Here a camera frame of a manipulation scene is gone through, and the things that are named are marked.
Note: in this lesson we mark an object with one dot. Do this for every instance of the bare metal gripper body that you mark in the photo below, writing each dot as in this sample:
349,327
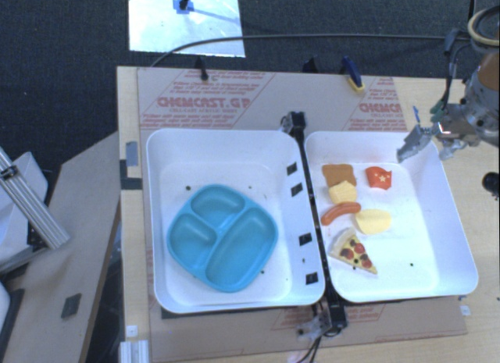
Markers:
474,119

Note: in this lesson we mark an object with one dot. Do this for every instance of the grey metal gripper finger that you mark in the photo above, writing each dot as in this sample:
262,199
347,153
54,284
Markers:
449,150
416,143

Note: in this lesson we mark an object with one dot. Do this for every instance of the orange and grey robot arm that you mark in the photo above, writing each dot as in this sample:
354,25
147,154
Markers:
491,70

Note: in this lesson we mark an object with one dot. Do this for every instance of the red wedge with yellow stars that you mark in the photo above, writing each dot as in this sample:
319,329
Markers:
378,177

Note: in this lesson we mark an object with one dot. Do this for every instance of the brown toast slice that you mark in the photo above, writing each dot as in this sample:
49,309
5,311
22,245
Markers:
339,173

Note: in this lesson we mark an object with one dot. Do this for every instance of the yellow cheese chunk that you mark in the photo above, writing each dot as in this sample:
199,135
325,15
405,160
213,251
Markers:
343,193

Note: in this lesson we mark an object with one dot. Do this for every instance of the pale yellow potato chip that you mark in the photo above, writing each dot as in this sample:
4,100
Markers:
373,221

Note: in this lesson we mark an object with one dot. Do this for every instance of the orange red sausage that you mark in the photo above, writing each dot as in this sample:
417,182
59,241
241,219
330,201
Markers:
340,212

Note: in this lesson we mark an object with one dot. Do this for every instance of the white plastic tray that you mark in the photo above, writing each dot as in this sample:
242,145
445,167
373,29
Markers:
234,150
410,260

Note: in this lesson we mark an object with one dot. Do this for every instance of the thin black rod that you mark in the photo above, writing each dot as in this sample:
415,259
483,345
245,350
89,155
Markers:
312,205

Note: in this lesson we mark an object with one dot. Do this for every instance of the pizza slice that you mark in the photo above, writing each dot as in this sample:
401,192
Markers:
353,252

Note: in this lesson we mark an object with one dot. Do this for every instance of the brown cardboard board red print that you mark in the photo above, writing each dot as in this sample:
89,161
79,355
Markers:
242,104

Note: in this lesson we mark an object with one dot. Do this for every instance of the blue divided plate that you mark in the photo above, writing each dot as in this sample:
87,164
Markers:
222,238

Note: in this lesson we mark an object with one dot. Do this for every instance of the black cylinder on white bracket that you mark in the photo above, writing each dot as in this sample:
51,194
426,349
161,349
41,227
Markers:
492,182

